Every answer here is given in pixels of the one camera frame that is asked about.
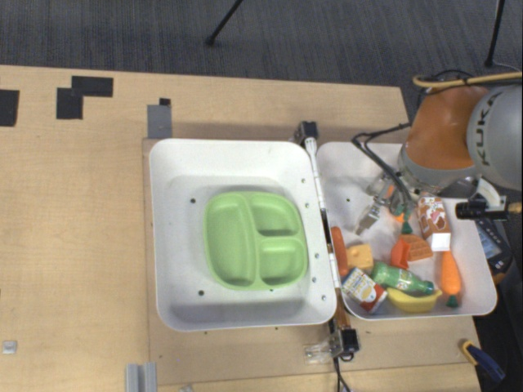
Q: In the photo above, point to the small orange carrot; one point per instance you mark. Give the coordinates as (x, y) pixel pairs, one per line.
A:
(406, 228)

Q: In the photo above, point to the large orange carrot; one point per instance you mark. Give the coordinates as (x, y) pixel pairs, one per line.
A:
(450, 276)

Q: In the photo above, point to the green bottle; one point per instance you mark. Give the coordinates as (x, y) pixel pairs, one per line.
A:
(394, 276)

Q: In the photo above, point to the orange wedge piece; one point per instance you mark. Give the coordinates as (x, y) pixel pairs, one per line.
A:
(398, 253)

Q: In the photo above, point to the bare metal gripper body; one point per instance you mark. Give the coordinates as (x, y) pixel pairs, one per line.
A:
(386, 192)

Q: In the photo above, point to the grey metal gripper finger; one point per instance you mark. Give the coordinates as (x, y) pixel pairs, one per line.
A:
(367, 219)

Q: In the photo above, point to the yellow banana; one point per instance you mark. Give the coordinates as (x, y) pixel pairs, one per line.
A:
(410, 301)

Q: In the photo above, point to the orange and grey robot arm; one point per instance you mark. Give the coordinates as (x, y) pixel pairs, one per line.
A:
(441, 137)

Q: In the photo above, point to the thin black and white rod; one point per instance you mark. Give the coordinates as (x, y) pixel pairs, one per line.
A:
(318, 178)

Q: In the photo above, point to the brown and white carton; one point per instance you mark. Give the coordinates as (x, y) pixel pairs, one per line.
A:
(434, 219)

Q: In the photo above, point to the black cylinder on white bracket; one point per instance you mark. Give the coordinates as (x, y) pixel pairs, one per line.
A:
(476, 209)

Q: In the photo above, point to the white yellow and red carton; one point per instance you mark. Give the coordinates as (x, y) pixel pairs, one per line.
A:
(361, 290)

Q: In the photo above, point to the green divided plate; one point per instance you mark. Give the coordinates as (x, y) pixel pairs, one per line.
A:
(229, 239)

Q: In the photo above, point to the white plastic tray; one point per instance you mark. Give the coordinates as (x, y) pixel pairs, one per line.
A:
(184, 259)
(470, 276)

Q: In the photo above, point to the yellow cheese wedge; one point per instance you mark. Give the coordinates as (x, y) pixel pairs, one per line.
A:
(359, 256)

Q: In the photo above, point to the orange waffle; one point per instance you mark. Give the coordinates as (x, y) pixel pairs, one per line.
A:
(418, 249)

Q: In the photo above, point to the orange sausage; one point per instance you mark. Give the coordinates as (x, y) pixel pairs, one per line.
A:
(339, 247)

